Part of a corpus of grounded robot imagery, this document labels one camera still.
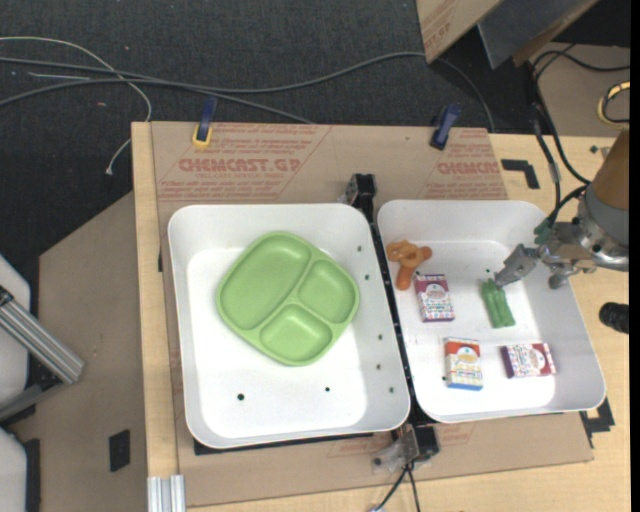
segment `wooden table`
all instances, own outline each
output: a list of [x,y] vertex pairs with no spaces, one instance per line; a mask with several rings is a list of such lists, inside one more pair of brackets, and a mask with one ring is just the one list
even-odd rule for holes
[[[173,420],[165,300],[158,272],[158,213],[153,172],[151,128],[132,125],[134,194],[136,209],[138,274],[140,286],[147,465],[150,477],[179,473]],[[544,211],[553,207],[553,186],[547,164],[533,136],[490,135],[497,158],[528,160],[537,170],[541,188],[527,187],[519,172],[503,172],[510,199],[532,202]],[[552,151],[553,143],[548,141]],[[593,177],[602,163],[600,151],[611,138],[566,137],[565,152],[574,167]],[[563,175],[563,190],[578,185]],[[575,205],[563,209],[560,220],[571,218]],[[587,330],[598,354],[607,383],[607,397],[616,425],[594,436],[595,460],[584,464],[543,467],[418,482],[423,510],[452,511],[624,511],[631,509],[629,337],[604,326],[598,312],[605,302],[629,302],[628,274],[599,269],[592,275],[571,278]],[[369,487],[314,495],[293,496],[247,503],[199,507],[198,511],[367,511],[388,487]],[[387,511],[413,510],[413,495],[403,484],[385,507]]]

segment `wooden edge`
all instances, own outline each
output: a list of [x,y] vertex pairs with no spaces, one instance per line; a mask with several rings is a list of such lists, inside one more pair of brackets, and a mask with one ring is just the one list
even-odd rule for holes
[[132,123],[131,150],[140,294],[140,330],[147,439],[147,474],[178,474],[162,273],[158,271],[160,234],[149,123]]

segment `blue clip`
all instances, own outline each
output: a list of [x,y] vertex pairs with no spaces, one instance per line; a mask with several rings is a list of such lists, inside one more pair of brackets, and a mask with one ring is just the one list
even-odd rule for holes
[[447,105],[442,109],[438,116],[438,128],[431,137],[431,145],[440,150],[444,149],[447,139],[449,138],[449,130],[460,117],[460,107],[456,104]]
[[191,141],[193,145],[199,148],[206,148],[211,142],[211,133],[213,132],[213,116],[218,108],[218,98],[211,96],[207,98],[202,109],[202,117],[200,118],[200,124],[196,125],[193,130],[193,136]]

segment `orange plastic toy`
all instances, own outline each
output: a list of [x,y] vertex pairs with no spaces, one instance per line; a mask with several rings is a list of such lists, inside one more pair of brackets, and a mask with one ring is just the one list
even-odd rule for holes
[[387,245],[389,261],[400,263],[400,270],[396,276],[396,288],[406,290],[411,286],[411,276],[415,268],[425,260],[431,258],[433,252],[427,246],[418,247],[407,240]]

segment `candy box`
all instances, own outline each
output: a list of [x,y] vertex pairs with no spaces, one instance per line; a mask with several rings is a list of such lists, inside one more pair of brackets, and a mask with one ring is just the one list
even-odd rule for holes
[[444,274],[416,274],[413,286],[423,322],[450,322],[455,318]]
[[482,389],[480,345],[475,340],[446,338],[444,353],[448,387]]
[[507,375],[511,377],[540,377],[554,375],[556,367],[546,343],[522,343],[500,347]]

